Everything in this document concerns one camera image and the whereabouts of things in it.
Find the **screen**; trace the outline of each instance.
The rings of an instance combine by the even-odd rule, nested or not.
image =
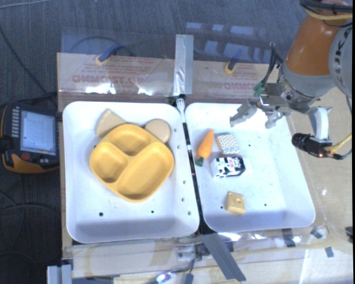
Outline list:
[[[21,111],[21,150],[56,155],[55,117]]]

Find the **small box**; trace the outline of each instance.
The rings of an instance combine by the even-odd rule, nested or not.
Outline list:
[[[246,170],[241,157],[216,158],[211,162],[210,166],[214,178],[240,176]]]
[[[240,149],[232,134],[219,135],[215,138],[218,148],[221,150],[223,157],[240,157]]]
[[[246,212],[243,195],[235,192],[228,192],[226,198],[226,210],[243,215]]]

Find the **toy carrot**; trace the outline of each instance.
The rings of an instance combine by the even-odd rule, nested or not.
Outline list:
[[[195,161],[197,166],[202,166],[204,159],[207,159],[211,152],[212,152],[212,145],[213,145],[213,135],[214,131],[209,130],[206,134],[205,138],[202,140],[199,148],[197,149],[198,159]]]

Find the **yellow divided plate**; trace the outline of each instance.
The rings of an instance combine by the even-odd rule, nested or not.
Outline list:
[[[135,124],[121,124],[94,148],[89,165],[111,191],[130,202],[149,198],[169,177],[175,161],[170,149]]]

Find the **gray carpet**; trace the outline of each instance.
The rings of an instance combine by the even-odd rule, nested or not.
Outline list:
[[[39,0],[0,0],[0,6],[29,1]],[[92,38],[74,47],[82,37],[94,36],[87,30],[109,36],[111,31],[193,34],[199,60],[228,58],[219,48],[215,54],[205,51],[208,41],[234,41],[250,48],[242,62],[267,63],[266,56],[251,50],[268,50],[273,41],[285,56],[304,17],[299,0],[53,0],[0,9],[8,40],[0,32],[0,121],[2,104],[57,91],[58,52],[89,52],[104,45]],[[216,33],[213,24],[222,31],[251,28],[257,33],[230,39]],[[149,56],[173,57],[155,41],[149,43]],[[144,48],[132,49],[145,55]],[[48,99],[39,105],[54,107]],[[0,283],[46,283],[46,267],[61,263],[59,186],[59,171],[20,176],[5,170],[0,155]]]

